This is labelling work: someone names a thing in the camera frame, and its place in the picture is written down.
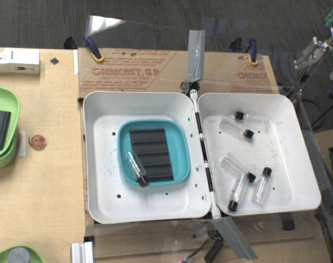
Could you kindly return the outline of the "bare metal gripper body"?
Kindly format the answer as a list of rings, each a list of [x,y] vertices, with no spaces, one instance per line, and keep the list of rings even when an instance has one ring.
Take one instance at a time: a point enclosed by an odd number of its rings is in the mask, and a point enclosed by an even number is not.
[[[323,42],[323,48],[325,49],[333,48],[333,27],[329,28],[329,34],[326,40]]]

